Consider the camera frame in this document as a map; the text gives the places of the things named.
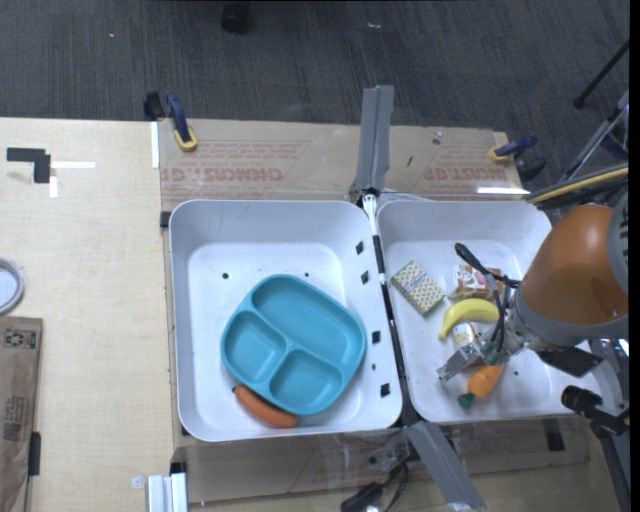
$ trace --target blue clamp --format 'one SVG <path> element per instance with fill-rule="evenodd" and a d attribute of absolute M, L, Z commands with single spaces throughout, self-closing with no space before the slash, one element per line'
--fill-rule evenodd
<path fill-rule="evenodd" d="M 173 136 L 182 151 L 193 151 L 198 145 L 195 133 L 187 125 L 187 118 L 184 115 L 178 97 L 170 92 L 167 94 L 167 105 L 169 106 L 169 117 L 173 119 L 175 129 Z"/>
<path fill-rule="evenodd" d="M 491 148 L 489 150 L 489 158 L 495 163 L 507 162 L 513 155 L 517 159 L 525 149 L 532 148 L 538 143 L 538 139 L 533 136 L 521 137 L 517 140 L 508 142 L 499 148 Z"/>

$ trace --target gray metal bar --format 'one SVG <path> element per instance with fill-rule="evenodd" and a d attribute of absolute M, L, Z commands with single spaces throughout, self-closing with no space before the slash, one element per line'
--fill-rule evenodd
<path fill-rule="evenodd" d="M 377 85 L 365 89 L 360 121 L 360 150 L 354 186 L 357 190 L 384 188 L 384 175 L 389 169 L 389 130 L 393 112 L 394 88 Z"/>
<path fill-rule="evenodd" d="M 151 475 L 147 478 L 147 512 L 188 512 L 187 475 Z"/>
<path fill-rule="evenodd" d="M 407 436 L 450 508 L 455 511 L 486 508 L 440 427 L 419 421 L 407 427 Z"/>

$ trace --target wooden plank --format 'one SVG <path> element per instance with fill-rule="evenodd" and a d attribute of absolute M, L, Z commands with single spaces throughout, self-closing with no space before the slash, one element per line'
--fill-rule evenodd
<path fill-rule="evenodd" d="M 34 511 L 140 511 L 136 474 L 172 452 L 159 178 L 149 123 L 1 119 L 7 147 L 43 148 L 58 197 L 32 166 L 0 161 L 0 254 L 24 268 L 15 315 L 44 320 Z"/>

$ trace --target wooden table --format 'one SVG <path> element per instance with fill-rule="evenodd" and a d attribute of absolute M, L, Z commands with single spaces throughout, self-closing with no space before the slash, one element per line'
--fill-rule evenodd
<path fill-rule="evenodd" d="M 151 126 L 0 119 L 3 146 L 45 149 L 63 163 L 52 198 L 49 185 L 33 183 L 30 164 L 0 161 L 0 255 L 24 269 L 26 282 L 11 314 L 44 320 L 36 411 L 42 453 L 40 474 L 29 486 L 33 512 L 142 511 L 138 483 L 169 469 L 177 426 L 161 173 Z M 95 167 L 70 168 L 78 162 Z M 607 475 L 596 443 L 581 465 L 485 474 L 474 482 L 491 510 L 614 510 Z M 433 482 L 412 486 L 400 504 L 448 510 Z M 353 493 L 343 494 L 211 507 L 336 510 Z"/>

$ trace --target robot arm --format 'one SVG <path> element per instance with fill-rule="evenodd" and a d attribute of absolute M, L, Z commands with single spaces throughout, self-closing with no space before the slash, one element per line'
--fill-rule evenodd
<path fill-rule="evenodd" d="M 582 205 L 564 216 L 508 299 L 500 343 L 486 335 L 459 349 L 438 370 L 440 378 L 447 381 L 480 360 L 502 364 L 529 349 L 575 376 L 592 371 L 607 395 L 567 388 L 565 406 L 579 409 L 588 398 L 593 416 L 606 415 L 600 418 L 605 427 L 607 417 L 628 410 L 628 354 L 619 342 L 629 336 L 627 197 L 615 209 Z M 585 340 L 591 353 L 576 348 Z"/>

